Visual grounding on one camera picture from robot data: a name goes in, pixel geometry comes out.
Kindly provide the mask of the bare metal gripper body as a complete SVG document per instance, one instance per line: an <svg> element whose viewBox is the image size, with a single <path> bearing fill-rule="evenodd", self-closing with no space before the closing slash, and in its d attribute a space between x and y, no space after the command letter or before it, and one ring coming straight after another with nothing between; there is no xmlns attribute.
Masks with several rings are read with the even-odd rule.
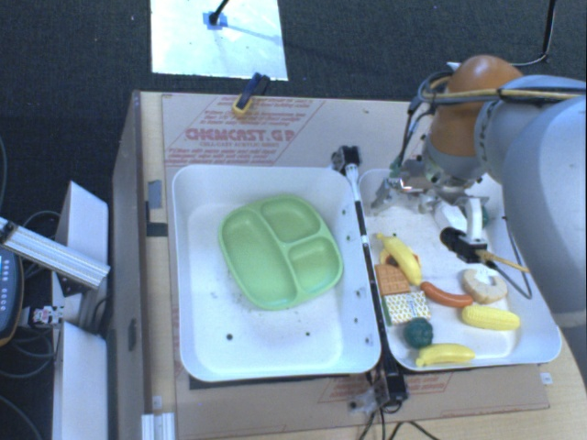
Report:
<svg viewBox="0 0 587 440"><path fill-rule="evenodd" d="M463 205L469 198L468 190L482 181L482 175L462 179L442 170L431 158L416 156L406 159L390 171L394 189L402 193L427 194L450 205Z"/></svg>

